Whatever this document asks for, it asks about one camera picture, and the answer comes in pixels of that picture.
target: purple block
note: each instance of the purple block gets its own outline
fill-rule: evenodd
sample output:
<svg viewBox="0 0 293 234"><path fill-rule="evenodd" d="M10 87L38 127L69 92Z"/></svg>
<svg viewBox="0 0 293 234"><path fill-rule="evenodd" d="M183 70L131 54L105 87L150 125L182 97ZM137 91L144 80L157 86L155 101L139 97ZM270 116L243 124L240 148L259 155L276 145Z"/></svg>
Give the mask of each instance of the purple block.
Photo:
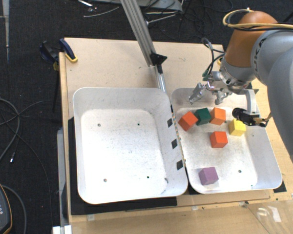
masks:
<svg viewBox="0 0 293 234"><path fill-rule="evenodd" d="M215 167L206 167L199 172L199 177L202 185L210 185L218 180L218 175Z"/></svg>

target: white tray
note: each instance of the white tray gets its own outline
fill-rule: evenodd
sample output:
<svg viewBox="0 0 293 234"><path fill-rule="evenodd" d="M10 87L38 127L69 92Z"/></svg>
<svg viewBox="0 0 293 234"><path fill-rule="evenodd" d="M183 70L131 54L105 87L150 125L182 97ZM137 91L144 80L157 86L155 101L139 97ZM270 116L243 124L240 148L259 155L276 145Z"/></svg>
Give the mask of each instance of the white tray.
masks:
<svg viewBox="0 0 293 234"><path fill-rule="evenodd" d="M199 193L212 194L274 189L282 183L282 176L274 156L266 129L259 126L246 126L242 136L231 136L228 124L233 119L232 110L247 108L246 97L231 95L220 105L215 105L216 96L211 93L199 101L189 103L188 97L193 88L176 89L171 95L171 103L176 121L188 111L193 113L200 108L214 107L226 110L226 123L214 125L194 125L184 131L178 124L181 146L186 161L186 169L191 186ZM224 148L212 148L209 136L214 131L226 131L228 144ZM219 180L203 186L198 173L205 167L215 167Z"/></svg>
<svg viewBox="0 0 293 234"><path fill-rule="evenodd" d="M170 101L157 88L73 96L78 192L90 204L178 196L188 179Z"/></svg>

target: orange cube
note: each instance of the orange cube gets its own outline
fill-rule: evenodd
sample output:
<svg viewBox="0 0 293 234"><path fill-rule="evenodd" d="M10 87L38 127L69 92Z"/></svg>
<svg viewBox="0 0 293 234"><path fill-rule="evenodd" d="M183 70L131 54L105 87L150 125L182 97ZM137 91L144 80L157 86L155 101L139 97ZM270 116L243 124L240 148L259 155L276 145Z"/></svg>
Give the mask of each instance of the orange cube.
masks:
<svg viewBox="0 0 293 234"><path fill-rule="evenodd" d="M228 144L226 132L215 131L210 135L209 138L212 148L223 148Z"/></svg>
<svg viewBox="0 0 293 234"><path fill-rule="evenodd" d="M226 121L226 110L214 107L210 112L211 120L209 121L211 124L221 125Z"/></svg>
<svg viewBox="0 0 293 234"><path fill-rule="evenodd" d="M187 131L191 126L193 126L199 119L195 117L195 115L189 111L185 115L181 117L178 121L178 124Z"/></svg>

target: yellow cube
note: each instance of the yellow cube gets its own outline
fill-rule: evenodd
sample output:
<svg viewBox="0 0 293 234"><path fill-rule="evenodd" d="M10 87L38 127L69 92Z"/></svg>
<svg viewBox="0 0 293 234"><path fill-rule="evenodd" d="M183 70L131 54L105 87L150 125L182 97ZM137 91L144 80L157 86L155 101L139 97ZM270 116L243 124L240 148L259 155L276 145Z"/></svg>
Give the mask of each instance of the yellow cube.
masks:
<svg viewBox="0 0 293 234"><path fill-rule="evenodd" d="M246 126L243 122L233 119L229 123L229 134L234 136L242 136L246 131Z"/></svg>

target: block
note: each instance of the block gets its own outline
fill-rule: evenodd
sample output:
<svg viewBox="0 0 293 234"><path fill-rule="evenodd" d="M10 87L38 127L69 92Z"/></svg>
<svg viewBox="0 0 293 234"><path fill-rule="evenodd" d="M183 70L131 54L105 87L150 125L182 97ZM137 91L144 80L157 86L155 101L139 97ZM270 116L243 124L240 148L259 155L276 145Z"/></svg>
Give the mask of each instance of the block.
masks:
<svg viewBox="0 0 293 234"><path fill-rule="evenodd" d="M209 109L206 108L201 108L195 111L194 113L195 117L197 117L199 120L196 123L196 125L203 125L209 123L211 120L211 115L209 113Z"/></svg>
<svg viewBox="0 0 293 234"><path fill-rule="evenodd" d="M211 115L211 124L221 125L226 121L226 110L214 107L213 110L210 112Z"/></svg>
<svg viewBox="0 0 293 234"><path fill-rule="evenodd" d="M227 133L223 131L215 131L209 138L212 148L223 148L228 144Z"/></svg>
<svg viewBox="0 0 293 234"><path fill-rule="evenodd" d="M229 123L229 134L234 136L242 136L246 131L246 126L243 122L233 119Z"/></svg>
<svg viewBox="0 0 293 234"><path fill-rule="evenodd" d="M187 131L190 127L192 127L199 119L195 117L193 112L189 111L185 115L181 117L178 121L178 124Z"/></svg>
<svg viewBox="0 0 293 234"><path fill-rule="evenodd" d="M202 185L211 185L219 178L215 167L205 167L199 172L199 177Z"/></svg>

